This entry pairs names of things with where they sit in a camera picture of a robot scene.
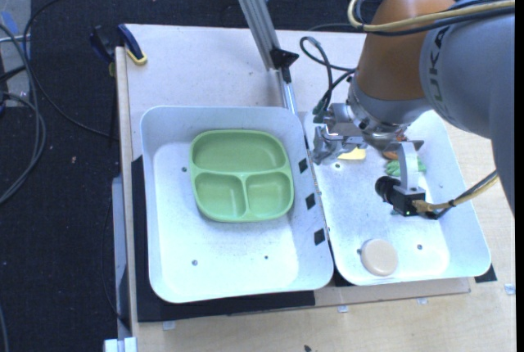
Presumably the black cylinder on white bracket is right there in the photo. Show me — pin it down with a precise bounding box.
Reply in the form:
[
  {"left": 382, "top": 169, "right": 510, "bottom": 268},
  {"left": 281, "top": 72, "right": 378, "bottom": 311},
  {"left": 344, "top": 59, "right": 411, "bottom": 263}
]
[{"left": 374, "top": 140, "right": 427, "bottom": 218}]

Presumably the green toy broccoli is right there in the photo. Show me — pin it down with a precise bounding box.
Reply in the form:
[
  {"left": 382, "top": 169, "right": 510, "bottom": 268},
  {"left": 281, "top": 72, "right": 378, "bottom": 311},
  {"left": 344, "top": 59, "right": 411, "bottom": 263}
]
[{"left": 385, "top": 158, "right": 427, "bottom": 177}]

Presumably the yellow toy food piece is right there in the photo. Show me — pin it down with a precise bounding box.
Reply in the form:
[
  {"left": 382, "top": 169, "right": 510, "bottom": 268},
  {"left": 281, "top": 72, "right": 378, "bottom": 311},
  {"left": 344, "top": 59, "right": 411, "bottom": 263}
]
[{"left": 337, "top": 147, "right": 368, "bottom": 162}]

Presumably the thin black and white rod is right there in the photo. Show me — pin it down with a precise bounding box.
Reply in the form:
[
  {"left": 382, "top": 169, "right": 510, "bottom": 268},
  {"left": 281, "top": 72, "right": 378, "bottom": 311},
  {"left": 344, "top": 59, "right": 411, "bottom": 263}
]
[{"left": 303, "top": 128, "right": 334, "bottom": 261}]

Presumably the white plastic tray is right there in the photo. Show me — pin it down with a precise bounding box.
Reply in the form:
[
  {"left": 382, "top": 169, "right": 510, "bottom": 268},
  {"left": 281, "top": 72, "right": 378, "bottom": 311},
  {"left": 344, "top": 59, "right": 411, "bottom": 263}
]
[
  {"left": 139, "top": 105, "right": 335, "bottom": 305},
  {"left": 301, "top": 107, "right": 493, "bottom": 287}
]

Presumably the pale flat board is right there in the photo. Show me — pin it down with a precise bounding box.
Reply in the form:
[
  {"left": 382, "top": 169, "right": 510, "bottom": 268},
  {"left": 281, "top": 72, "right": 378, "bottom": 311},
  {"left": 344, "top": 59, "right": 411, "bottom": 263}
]
[{"left": 122, "top": 23, "right": 472, "bottom": 307}]

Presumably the green divided plate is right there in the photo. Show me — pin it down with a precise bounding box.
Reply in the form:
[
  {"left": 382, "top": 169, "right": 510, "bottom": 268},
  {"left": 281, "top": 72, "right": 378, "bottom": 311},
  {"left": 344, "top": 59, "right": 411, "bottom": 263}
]
[{"left": 188, "top": 129, "right": 296, "bottom": 223}]

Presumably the beige round biscuit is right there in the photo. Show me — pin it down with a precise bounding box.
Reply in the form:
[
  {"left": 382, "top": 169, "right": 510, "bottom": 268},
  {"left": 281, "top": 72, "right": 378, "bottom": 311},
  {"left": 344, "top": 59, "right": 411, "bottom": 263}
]
[{"left": 359, "top": 238, "right": 400, "bottom": 278}]

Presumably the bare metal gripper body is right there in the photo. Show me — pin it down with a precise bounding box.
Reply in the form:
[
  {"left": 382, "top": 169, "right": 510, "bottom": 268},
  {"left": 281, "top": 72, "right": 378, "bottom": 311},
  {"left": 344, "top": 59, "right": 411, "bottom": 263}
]
[{"left": 323, "top": 96, "right": 406, "bottom": 150}]

